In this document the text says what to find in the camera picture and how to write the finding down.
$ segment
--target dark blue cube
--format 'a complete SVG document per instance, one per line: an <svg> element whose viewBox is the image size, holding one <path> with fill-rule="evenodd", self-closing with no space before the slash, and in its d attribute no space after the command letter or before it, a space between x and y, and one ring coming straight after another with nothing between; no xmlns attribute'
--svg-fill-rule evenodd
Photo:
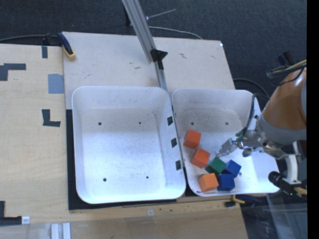
<svg viewBox="0 0 319 239"><path fill-rule="evenodd" d="M238 175L238 173L240 171L240 168L241 168L241 165L237 164L233 160L229 160L226 163L226 166L225 166L225 168L224 168L222 173L232 174L233 177L235 178Z"/></svg>
<svg viewBox="0 0 319 239"><path fill-rule="evenodd" d="M231 191L235 188L235 181L232 174L222 173L217 178L219 186L218 191Z"/></svg>

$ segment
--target cube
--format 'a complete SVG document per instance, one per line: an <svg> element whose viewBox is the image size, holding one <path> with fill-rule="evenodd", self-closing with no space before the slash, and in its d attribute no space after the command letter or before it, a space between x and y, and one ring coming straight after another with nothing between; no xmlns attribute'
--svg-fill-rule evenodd
<svg viewBox="0 0 319 239"><path fill-rule="evenodd" d="M231 191L235 188L235 181L232 174L222 173L217 177L219 186L218 191Z"/></svg>
<svg viewBox="0 0 319 239"><path fill-rule="evenodd" d="M202 192L213 190L219 185L214 173L203 174L198 179L198 183Z"/></svg>
<svg viewBox="0 0 319 239"><path fill-rule="evenodd" d="M233 160L229 160L226 163L225 169L222 171L222 173L232 174L233 177L237 177L239 171L240 171L241 165L237 164Z"/></svg>
<svg viewBox="0 0 319 239"><path fill-rule="evenodd" d="M189 129L184 137L183 145L192 149L198 147L201 133Z"/></svg>
<svg viewBox="0 0 319 239"><path fill-rule="evenodd" d="M208 173L215 173L216 176L222 173L226 166L226 163L221 160L220 158L216 157L214 158L208 166L206 166L205 170Z"/></svg>
<svg viewBox="0 0 319 239"><path fill-rule="evenodd" d="M190 162L199 168L203 168L205 165L207 165L209 156L210 153L208 151L198 148Z"/></svg>

